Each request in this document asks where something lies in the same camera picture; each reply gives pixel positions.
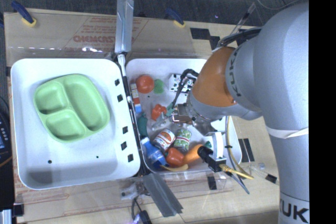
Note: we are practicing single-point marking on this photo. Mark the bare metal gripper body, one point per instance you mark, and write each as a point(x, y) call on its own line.
point(182, 115)

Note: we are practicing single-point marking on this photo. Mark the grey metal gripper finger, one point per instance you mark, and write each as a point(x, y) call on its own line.
point(157, 124)
point(165, 116)

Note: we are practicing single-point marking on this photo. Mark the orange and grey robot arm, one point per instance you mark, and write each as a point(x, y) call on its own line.
point(265, 78)

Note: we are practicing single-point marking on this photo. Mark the small red pepper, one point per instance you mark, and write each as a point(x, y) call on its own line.
point(157, 111)

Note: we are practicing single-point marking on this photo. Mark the dark green cucumber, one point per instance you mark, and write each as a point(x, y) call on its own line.
point(143, 126)

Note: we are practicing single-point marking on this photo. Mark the can with orange label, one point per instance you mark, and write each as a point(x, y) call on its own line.
point(164, 139)

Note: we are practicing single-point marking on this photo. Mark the can with green label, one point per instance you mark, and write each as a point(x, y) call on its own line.
point(183, 139)

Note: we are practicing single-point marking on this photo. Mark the blue bottle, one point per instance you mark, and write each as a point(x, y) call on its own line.
point(152, 152)

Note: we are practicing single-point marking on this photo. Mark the green broccoli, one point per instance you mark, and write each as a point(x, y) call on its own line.
point(158, 86)

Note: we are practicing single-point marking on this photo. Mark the orange white blue carton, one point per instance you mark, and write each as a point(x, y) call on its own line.
point(135, 94)

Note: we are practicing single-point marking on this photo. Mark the large red bell pepper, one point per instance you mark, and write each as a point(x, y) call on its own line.
point(174, 157)

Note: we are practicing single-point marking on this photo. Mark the red tomato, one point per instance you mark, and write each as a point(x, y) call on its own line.
point(144, 84)

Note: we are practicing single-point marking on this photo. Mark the orange carrot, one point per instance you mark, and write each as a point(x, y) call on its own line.
point(191, 156)

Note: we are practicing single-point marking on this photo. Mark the white plastic tray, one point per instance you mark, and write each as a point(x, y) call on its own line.
point(160, 66)
point(78, 168)

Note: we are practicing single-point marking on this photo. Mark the green divided plate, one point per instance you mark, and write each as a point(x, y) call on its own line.
point(76, 102)

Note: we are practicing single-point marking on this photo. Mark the brown cardboard board, red print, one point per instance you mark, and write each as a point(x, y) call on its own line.
point(162, 31)

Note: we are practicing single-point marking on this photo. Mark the black cylinder on white bracket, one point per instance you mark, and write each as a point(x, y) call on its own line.
point(211, 158)

